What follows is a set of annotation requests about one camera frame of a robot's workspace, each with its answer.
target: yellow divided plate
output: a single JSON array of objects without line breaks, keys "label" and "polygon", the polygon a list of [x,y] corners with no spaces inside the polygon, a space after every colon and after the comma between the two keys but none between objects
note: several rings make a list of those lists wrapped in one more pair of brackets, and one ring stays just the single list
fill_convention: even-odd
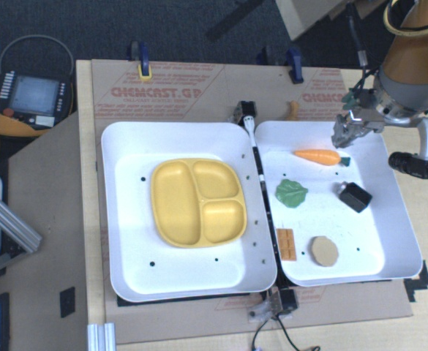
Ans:
[{"label": "yellow divided plate", "polygon": [[159,234],[174,246],[226,244],[246,229],[238,176],[218,160],[175,159],[158,165],[151,178],[151,201]]}]

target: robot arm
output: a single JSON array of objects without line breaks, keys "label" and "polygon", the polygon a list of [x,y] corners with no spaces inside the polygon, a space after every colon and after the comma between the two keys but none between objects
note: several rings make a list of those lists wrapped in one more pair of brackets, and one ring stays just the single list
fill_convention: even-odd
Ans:
[{"label": "robot arm", "polygon": [[[402,23],[395,28],[390,11],[399,0],[391,0],[384,13],[386,28],[396,35],[383,64],[366,72],[343,99],[347,114],[338,115],[332,143],[336,148],[352,144],[384,126],[417,127],[421,136],[419,155],[391,155],[392,168],[419,178],[428,178],[428,0],[416,0]],[[373,88],[363,84],[374,75]]]}]

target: wire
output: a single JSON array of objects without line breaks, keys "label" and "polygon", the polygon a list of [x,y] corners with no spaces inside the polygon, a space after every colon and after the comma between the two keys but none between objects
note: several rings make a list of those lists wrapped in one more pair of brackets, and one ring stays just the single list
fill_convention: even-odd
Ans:
[{"label": "wire", "polygon": [[1,69],[1,66],[2,66],[2,59],[4,58],[4,55],[6,54],[6,52],[14,45],[14,44],[16,44],[16,43],[18,43],[18,42],[21,42],[21,41],[23,41],[23,40],[27,40],[27,39],[48,39],[48,40],[51,40],[51,41],[53,41],[53,42],[56,42],[56,43],[58,43],[60,46],[62,46],[63,47],[63,49],[65,49],[66,50],[66,52],[67,52],[67,54],[69,55],[69,58],[70,58],[70,63],[71,63],[71,65],[70,65],[70,71],[69,71],[69,75],[71,75],[72,76],[72,74],[73,74],[73,72],[74,72],[74,56],[72,55],[72,53],[71,53],[71,51],[69,50],[69,48],[63,43],[63,42],[61,42],[60,40],[58,40],[58,39],[56,39],[56,38],[53,38],[53,37],[49,37],[48,35],[40,35],[40,34],[36,34],[36,35],[26,35],[26,36],[24,36],[24,37],[20,37],[20,38],[17,38],[17,39],[15,39],[15,40],[13,40],[13,41],[11,41],[11,43],[9,43],[7,46],[6,46],[6,48],[4,48],[4,50],[2,51],[2,53],[1,53],[1,55],[0,55],[0,74],[2,73],[2,69]]},{"label": "wire", "polygon": [[354,43],[356,44],[356,47],[358,47],[358,44],[356,43],[356,38],[354,36],[358,37],[358,41],[361,47],[361,50],[364,50],[366,54],[368,54],[369,57],[371,57],[373,60],[375,60],[376,63],[381,64],[382,61],[379,58],[376,58],[371,50],[369,50],[368,45],[362,38],[362,27],[361,27],[361,19],[358,19],[358,14],[355,8],[355,4],[353,3],[347,3],[346,4],[346,10],[347,10],[347,18],[348,18],[348,25],[350,29],[350,34],[352,35],[352,39]]},{"label": "wire", "polygon": [[422,37],[428,35],[428,25],[420,27],[395,27],[391,22],[391,9],[399,0],[389,0],[383,13],[384,26],[398,37]]},{"label": "wire", "polygon": [[353,97],[357,98],[360,93],[363,91],[364,87],[364,81],[365,79],[370,75],[370,73],[367,74],[367,66],[368,66],[368,59],[367,59],[367,52],[365,50],[365,44],[363,42],[363,39],[361,38],[361,32],[359,31],[359,26],[357,24],[356,19],[356,13],[355,13],[355,6],[352,3],[347,3],[346,5],[347,10],[347,19],[348,19],[348,25],[350,29],[350,34],[352,35],[353,42],[356,46],[357,54],[358,54],[358,62],[360,63],[361,67],[361,79],[355,87],[353,88]]},{"label": "wire", "polygon": [[368,70],[367,72],[365,71],[365,68],[362,69],[362,76],[361,79],[356,83],[356,85],[352,88],[352,92],[353,92],[353,97],[357,98],[360,93],[363,91],[363,87],[365,84],[365,80],[370,76],[370,75],[374,75],[376,74],[376,72],[379,70],[379,67],[376,67],[374,69]]},{"label": "wire", "polygon": [[[300,349],[292,342],[292,340],[290,339],[290,337],[289,337],[289,335],[288,335],[288,332],[287,332],[287,329],[285,329],[285,326],[284,326],[284,324],[283,324],[283,322],[281,321],[281,319],[280,319],[280,316],[281,314],[277,314],[277,315],[275,315],[275,316],[273,316],[272,317],[272,319],[273,320],[275,320],[275,321],[277,321],[279,324],[280,324],[280,327],[282,328],[282,330],[283,330],[283,332],[284,332],[284,334],[285,334],[285,337],[287,338],[287,340],[288,340],[288,343],[290,343],[290,345],[294,348],[294,350],[295,351],[300,351]],[[255,341],[256,341],[256,338],[258,337],[258,334],[259,334],[259,332],[260,332],[260,330],[264,327],[264,325],[265,324],[267,324],[267,322],[269,321],[270,319],[267,319],[266,321],[264,321],[263,322],[263,324],[256,330],[256,333],[255,333],[255,335],[254,335],[254,337],[252,338],[252,343],[251,343],[251,351],[256,351],[256,346],[255,346]],[[320,351],[321,350],[321,347],[320,346],[314,346],[312,349],[311,349],[311,351]]]},{"label": "wire", "polygon": [[264,327],[265,324],[269,322],[269,320],[270,319],[267,319],[266,321],[264,321],[263,324],[256,330],[255,336],[252,337],[251,351],[256,351],[256,346],[255,346],[256,338],[258,337],[260,330]]}]

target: black cable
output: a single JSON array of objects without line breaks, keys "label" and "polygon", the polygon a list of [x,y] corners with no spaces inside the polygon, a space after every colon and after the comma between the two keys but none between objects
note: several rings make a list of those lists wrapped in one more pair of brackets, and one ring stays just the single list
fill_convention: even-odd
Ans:
[{"label": "black cable", "polygon": [[[363,29],[361,28],[361,22],[362,22],[362,20],[355,19],[356,30],[360,34],[360,36],[361,36],[362,31],[363,31]],[[369,47],[368,47],[367,43],[363,39],[361,39],[361,44],[364,46],[365,52],[368,54],[369,57],[371,57],[375,61],[376,64],[381,65],[383,63],[383,61],[380,58],[377,58],[372,53],[372,51],[369,50]]]},{"label": "black cable", "polygon": [[405,16],[409,13],[410,8],[413,6],[414,0],[399,0],[396,5],[393,7],[389,6],[388,9],[391,12],[391,22],[394,18],[396,18],[398,22],[398,27],[400,23],[405,19]]},{"label": "black cable", "polygon": [[256,330],[255,336],[252,337],[251,351],[256,351],[255,340],[258,337],[260,330],[264,327],[265,324],[267,324],[269,320],[270,319],[267,319],[266,321],[264,321],[264,323]]},{"label": "black cable", "polygon": [[[290,343],[290,345],[294,348],[294,350],[295,351],[300,351],[300,349],[290,339],[290,337],[288,335],[288,332],[287,332],[287,329],[285,328],[285,326],[284,326],[284,324],[281,321],[281,319],[280,319],[279,316],[280,316],[280,314],[277,314],[277,315],[273,316],[272,319],[275,320],[275,321],[277,321],[280,324],[280,327],[282,328],[282,330],[283,330],[283,332],[285,334],[285,337],[287,337],[288,343]],[[267,319],[266,321],[264,321],[263,324],[256,330],[256,333],[255,333],[254,337],[252,338],[251,351],[256,351],[256,346],[255,346],[256,338],[258,337],[258,334],[259,334],[260,330],[264,327],[265,324],[267,324],[267,322],[269,320],[270,319]],[[314,346],[311,349],[311,351],[320,351],[320,350],[321,350],[320,346]]]},{"label": "black cable", "polygon": [[397,30],[408,31],[408,32],[411,32],[411,31],[423,31],[423,30],[428,29],[428,25],[418,26],[418,27],[401,27],[401,26],[397,27],[396,25],[394,25],[394,22],[392,20],[392,15],[393,15],[393,12],[394,12],[393,1],[394,0],[389,0],[389,2],[388,2],[388,22],[389,22],[389,24],[391,24],[391,26],[396,27]]},{"label": "black cable", "polygon": [[24,37],[19,37],[15,40],[11,41],[11,43],[9,43],[6,46],[6,48],[3,49],[3,51],[0,55],[0,74],[2,73],[2,59],[4,58],[4,55],[9,50],[9,48],[11,48],[13,45],[15,45],[18,42],[22,42],[22,41],[28,40],[28,39],[47,39],[47,40],[50,40],[52,42],[58,43],[61,47],[63,47],[63,49],[66,50],[67,55],[69,56],[69,59],[70,59],[69,76],[72,76],[72,74],[74,72],[74,56],[72,55],[70,49],[61,40],[58,40],[54,37],[50,37],[48,35],[41,35],[41,34],[25,35]]},{"label": "black cable", "polygon": [[363,87],[365,84],[365,80],[370,76],[370,75],[374,75],[376,74],[376,72],[378,71],[379,67],[373,68],[371,70],[368,70],[366,72],[366,68],[364,67],[362,69],[362,76],[361,79],[356,83],[356,85],[352,88],[352,92],[353,92],[353,97],[356,99],[360,93],[363,91]]},{"label": "black cable", "polygon": [[356,26],[356,17],[355,17],[355,7],[352,3],[347,3],[345,5],[345,9],[347,11],[347,19],[348,25],[350,29],[350,35],[352,35],[353,42],[355,43],[356,50],[365,50],[363,45],[363,41],[360,38],[360,33],[358,32],[358,28]]}]

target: white tray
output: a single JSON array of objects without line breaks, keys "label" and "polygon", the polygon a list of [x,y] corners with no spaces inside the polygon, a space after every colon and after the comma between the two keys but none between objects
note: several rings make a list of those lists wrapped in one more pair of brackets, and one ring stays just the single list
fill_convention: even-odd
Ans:
[{"label": "white tray", "polygon": [[[229,123],[117,122],[102,135],[110,277],[127,301],[267,290],[277,265],[247,133]],[[154,168],[180,158],[218,159],[239,177],[247,207],[240,239],[186,249],[157,234],[151,211]]]},{"label": "white tray", "polygon": [[[369,134],[341,150],[350,166],[325,166],[293,155],[308,148],[335,149],[332,122],[267,121],[255,135],[276,228],[291,228],[297,261],[282,261],[285,275],[300,286],[398,279],[415,276],[421,253],[383,138]],[[275,197],[282,179],[308,188],[305,201],[287,208]],[[361,213],[337,197],[343,182],[355,182],[373,198]],[[327,236],[339,250],[332,267],[318,265],[310,243]]]}]

